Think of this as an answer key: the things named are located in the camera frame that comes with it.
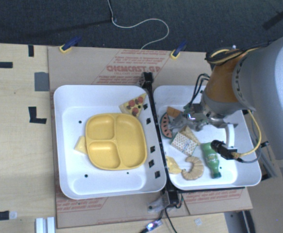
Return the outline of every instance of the blue clamp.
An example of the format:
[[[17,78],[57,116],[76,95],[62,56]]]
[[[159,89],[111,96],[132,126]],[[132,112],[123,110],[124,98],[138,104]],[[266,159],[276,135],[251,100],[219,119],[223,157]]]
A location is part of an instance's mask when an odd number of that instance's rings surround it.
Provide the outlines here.
[[[184,40],[182,43],[180,43],[180,45],[173,51],[170,53],[170,57],[175,60],[179,57],[180,55],[180,51],[184,51],[185,48],[186,48],[186,44],[187,44],[187,41]]]
[[[59,47],[60,52],[66,53],[66,52],[70,51],[71,47],[78,45],[78,43],[81,41],[81,39],[82,38],[80,36],[76,36],[76,37],[72,38],[71,40],[66,42],[64,45]]]

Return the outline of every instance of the white tray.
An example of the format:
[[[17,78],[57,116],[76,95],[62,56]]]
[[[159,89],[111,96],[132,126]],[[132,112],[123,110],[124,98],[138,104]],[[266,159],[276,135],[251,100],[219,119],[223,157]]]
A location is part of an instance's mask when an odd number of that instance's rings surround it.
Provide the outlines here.
[[[128,85],[64,85],[55,91],[59,181],[67,197],[109,197],[157,192],[164,188],[166,173],[148,96],[144,103],[148,107],[139,116],[148,151],[142,166],[131,170],[101,170],[91,164],[87,155],[74,150],[91,116],[121,113],[120,104],[143,93],[142,88]]]
[[[156,88],[154,91],[154,101],[158,120],[160,121],[162,115],[167,111],[168,106],[183,111],[183,107],[191,100],[193,91],[194,86],[170,85]],[[201,95],[199,94],[194,103],[199,102],[200,97]],[[237,111],[227,117],[225,121],[238,124],[234,129],[234,143],[235,147],[238,148],[238,152],[242,153],[251,150],[252,143],[242,112]],[[213,140],[226,142],[227,138],[224,129],[217,129],[212,125],[206,125],[200,132],[193,131],[193,133],[201,143],[207,143]],[[165,155],[173,157],[181,169],[190,169],[191,164],[185,161],[187,156],[171,146],[170,139],[165,138],[162,134],[161,136]],[[253,186],[258,184],[261,180],[261,170],[258,162],[244,164],[235,160],[225,160],[219,156],[219,171],[222,177],[212,179],[211,171],[205,163],[200,146],[195,149],[193,156],[199,157],[204,163],[204,173],[199,179],[188,181],[185,180],[181,174],[169,174],[171,182],[181,190]],[[243,157],[244,160],[253,160],[255,158],[255,153]]]

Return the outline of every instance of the yellow divided dish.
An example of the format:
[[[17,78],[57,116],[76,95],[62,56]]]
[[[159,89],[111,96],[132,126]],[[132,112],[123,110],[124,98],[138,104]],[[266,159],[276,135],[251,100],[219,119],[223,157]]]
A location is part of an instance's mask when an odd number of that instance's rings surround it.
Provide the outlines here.
[[[147,144],[140,121],[123,113],[91,117],[85,129],[90,161],[106,170],[133,169],[144,164]]]

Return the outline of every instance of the cardboard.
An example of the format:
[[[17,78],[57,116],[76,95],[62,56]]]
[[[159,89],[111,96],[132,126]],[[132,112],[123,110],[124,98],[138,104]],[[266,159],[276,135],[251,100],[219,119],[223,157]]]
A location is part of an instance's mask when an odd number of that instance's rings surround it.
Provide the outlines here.
[[[63,195],[58,184],[56,130],[53,94],[66,84],[137,84],[142,72],[152,72],[153,89],[161,85],[194,85],[201,73],[210,74],[205,53],[181,52],[178,59],[169,51],[77,48],[63,54],[58,47],[48,47],[50,103],[56,182],[57,227],[156,219],[148,212],[148,204],[160,197],[160,192],[71,200]],[[227,211],[248,210],[252,204],[246,188],[183,193],[184,204],[169,216],[189,216]]]

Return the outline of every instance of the toy bottle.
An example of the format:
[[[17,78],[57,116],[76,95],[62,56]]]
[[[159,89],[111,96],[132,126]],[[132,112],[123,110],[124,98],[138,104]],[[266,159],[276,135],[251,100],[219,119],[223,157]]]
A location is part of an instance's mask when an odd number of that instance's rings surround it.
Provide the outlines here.
[[[219,172],[219,159],[217,153],[210,146],[211,143],[204,143],[201,148],[204,152],[205,160],[208,167],[211,169],[212,178],[217,179],[221,177]]]

